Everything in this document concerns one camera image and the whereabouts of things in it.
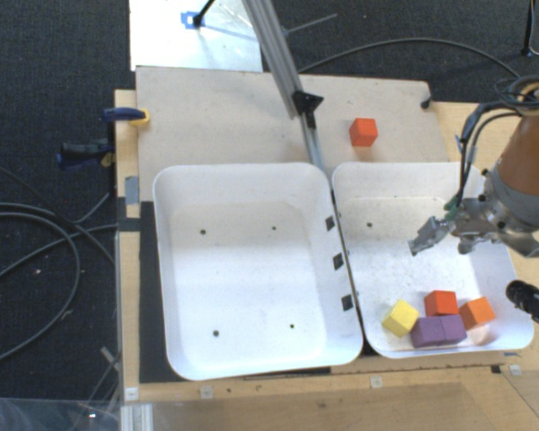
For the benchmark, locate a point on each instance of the orange cube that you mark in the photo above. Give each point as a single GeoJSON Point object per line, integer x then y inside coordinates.
{"type": "Point", "coordinates": [477, 312]}

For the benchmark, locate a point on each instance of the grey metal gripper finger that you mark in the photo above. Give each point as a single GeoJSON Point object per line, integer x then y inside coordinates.
{"type": "Point", "coordinates": [426, 236]}
{"type": "Point", "coordinates": [469, 245]}

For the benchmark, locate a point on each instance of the pale wood board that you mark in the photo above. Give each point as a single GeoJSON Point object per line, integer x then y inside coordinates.
{"type": "Point", "coordinates": [233, 119]}

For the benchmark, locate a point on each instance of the red cube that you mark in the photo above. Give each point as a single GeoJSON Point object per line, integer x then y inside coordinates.
{"type": "Point", "coordinates": [441, 302]}
{"type": "Point", "coordinates": [363, 133]}

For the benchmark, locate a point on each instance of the thin black rod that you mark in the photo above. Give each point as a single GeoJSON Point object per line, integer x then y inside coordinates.
{"type": "Point", "coordinates": [347, 258]}

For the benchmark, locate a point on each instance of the white plastic tray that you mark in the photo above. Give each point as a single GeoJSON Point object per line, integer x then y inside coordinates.
{"type": "Point", "coordinates": [400, 267]}
{"type": "Point", "coordinates": [247, 276]}

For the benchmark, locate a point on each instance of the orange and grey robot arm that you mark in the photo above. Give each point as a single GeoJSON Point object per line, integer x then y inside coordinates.
{"type": "Point", "coordinates": [532, 151]}

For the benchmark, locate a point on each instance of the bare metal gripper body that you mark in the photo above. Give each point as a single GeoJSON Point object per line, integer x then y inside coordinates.
{"type": "Point", "coordinates": [485, 222]}

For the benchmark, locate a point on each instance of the purple cube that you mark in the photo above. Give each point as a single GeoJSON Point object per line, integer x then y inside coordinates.
{"type": "Point", "coordinates": [453, 328]}
{"type": "Point", "coordinates": [426, 331]}

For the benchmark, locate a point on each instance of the yellow cube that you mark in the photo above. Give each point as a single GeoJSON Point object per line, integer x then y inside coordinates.
{"type": "Point", "coordinates": [400, 318]}

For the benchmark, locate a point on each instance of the black cylinder on white bracket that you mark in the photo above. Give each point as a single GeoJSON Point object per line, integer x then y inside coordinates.
{"type": "Point", "coordinates": [532, 301]}

